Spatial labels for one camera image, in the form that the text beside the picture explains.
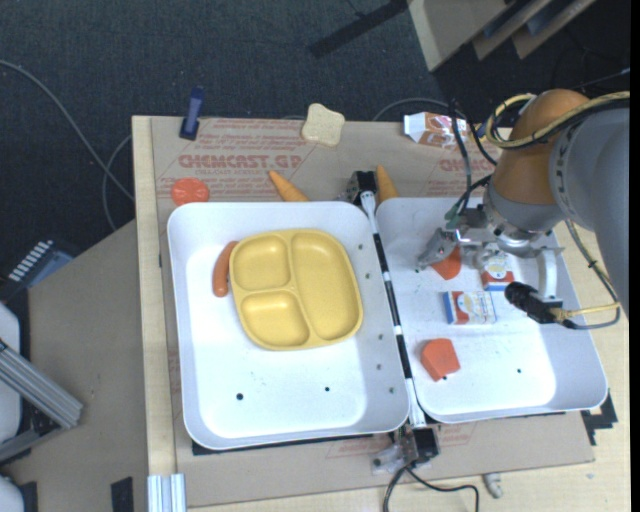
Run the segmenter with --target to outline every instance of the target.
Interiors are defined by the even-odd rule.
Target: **yellow plate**
[[[245,238],[231,253],[229,277],[245,332],[265,348],[337,343],[362,323],[349,256],[324,231],[288,229]]]

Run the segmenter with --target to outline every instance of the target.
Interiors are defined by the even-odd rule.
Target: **orange disc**
[[[171,199],[177,206],[206,203],[209,200],[209,188],[198,178],[181,178],[171,187]]]

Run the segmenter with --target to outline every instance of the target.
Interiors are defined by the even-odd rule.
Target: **blue object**
[[[182,120],[182,126],[180,127],[180,138],[196,140],[198,135],[198,117],[200,116],[200,109],[202,108],[202,102],[204,101],[204,89],[202,87],[194,87],[191,89],[191,97],[189,98],[189,112],[187,117]]]

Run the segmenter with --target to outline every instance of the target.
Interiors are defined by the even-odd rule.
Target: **white tray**
[[[445,281],[432,268],[417,271],[416,263],[454,201],[396,198],[377,212],[420,406],[435,420],[457,423],[600,405],[607,382],[588,331],[539,325],[503,292],[492,292],[495,324],[449,325],[442,293],[482,290],[479,273],[463,266]],[[551,236],[541,245],[558,244]],[[535,260],[510,261],[516,280],[536,288]],[[557,262],[558,296],[577,309],[565,262],[561,256]],[[435,382],[420,363],[420,351],[425,340],[438,337],[452,340],[461,368]]]
[[[227,242],[266,231],[316,228],[351,260],[364,319],[335,345],[270,351],[244,333],[232,293],[211,276]],[[368,220],[341,202],[191,203],[167,226],[176,303],[184,421],[213,450],[393,431],[408,397]]]

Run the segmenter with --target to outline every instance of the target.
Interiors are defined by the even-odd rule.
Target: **gray carpet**
[[[398,12],[356,33],[387,0],[0,0],[0,59],[46,85],[105,163],[129,135],[132,115],[184,115],[194,85],[205,89],[202,115],[280,118],[320,102],[349,120],[370,120],[393,102],[425,97],[456,98],[477,120],[513,94],[571,87],[630,65],[630,0],[596,2],[527,59],[505,43],[479,62],[466,45],[434,73],[409,12],[392,3]],[[351,38],[328,46],[344,27]],[[323,43],[324,54],[314,54]],[[628,89],[628,76],[585,92]],[[112,228],[100,166],[51,98],[6,66],[0,91],[6,272],[42,237],[81,252]],[[402,105],[383,120],[420,107]],[[132,191],[128,146],[113,172]],[[111,184],[107,202],[116,226],[133,218],[133,203]]]

